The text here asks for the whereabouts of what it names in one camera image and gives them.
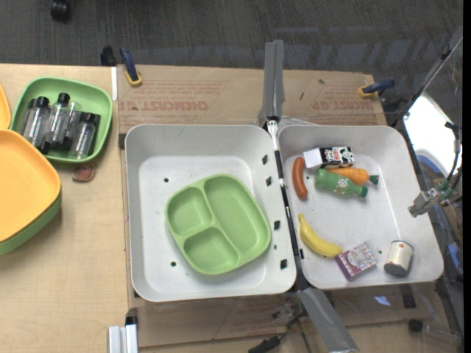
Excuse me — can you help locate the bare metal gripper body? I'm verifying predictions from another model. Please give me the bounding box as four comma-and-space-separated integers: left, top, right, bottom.
431, 185, 463, 206

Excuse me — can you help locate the white can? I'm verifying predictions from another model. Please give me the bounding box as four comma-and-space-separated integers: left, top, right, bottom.
383, 240, 414, 278

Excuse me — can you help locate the white plastic tray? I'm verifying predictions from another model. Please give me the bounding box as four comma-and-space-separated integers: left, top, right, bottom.
124, 124, 298, 304
276, 124, 445, 291

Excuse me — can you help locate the orange carrot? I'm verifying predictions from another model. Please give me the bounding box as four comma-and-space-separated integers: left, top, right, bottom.
326, 166, 380, 187

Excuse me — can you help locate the green bottle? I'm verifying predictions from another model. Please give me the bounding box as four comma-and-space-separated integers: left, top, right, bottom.
314, 168, 369, 199

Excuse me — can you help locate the purple and white packet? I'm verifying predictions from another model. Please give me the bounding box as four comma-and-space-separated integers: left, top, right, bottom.
334, 241, 380, 282

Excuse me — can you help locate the black and white milk carton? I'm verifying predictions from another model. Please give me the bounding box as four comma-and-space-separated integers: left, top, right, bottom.
302, 146, 355, 170

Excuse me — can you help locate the yellow banana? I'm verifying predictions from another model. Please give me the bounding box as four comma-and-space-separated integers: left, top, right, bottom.
297, 213, 344, 259

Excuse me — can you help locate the red sausage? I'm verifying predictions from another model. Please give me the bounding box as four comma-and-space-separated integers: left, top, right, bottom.
291, 156, 309, 201

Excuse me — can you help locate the thin black and white rod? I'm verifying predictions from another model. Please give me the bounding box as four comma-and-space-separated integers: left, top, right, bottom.
266, 118, 307, 290

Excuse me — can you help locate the green divided plate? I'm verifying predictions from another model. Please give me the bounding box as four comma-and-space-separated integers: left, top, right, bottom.
165, 174, 272, 276

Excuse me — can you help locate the brown cardboard board red print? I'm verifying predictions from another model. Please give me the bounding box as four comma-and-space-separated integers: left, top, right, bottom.
116, 63, 432, 349

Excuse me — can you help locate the brown biscuit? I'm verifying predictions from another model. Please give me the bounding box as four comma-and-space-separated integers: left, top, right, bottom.
71, 161, 96, 183

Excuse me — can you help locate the green square plate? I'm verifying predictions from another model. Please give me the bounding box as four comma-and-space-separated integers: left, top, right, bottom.
9, 76, 114, 164

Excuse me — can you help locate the clear plastic bottle black cap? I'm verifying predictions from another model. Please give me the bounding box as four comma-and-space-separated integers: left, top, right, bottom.
65, 101, 84, 139
68, 112, 97, 160
21, 96, 51, 147
45, 92, 71, 143

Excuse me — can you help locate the orange plate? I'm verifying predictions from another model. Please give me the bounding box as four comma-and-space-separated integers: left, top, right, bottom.
0, 129, 63, 243
0, 83, 13, 130

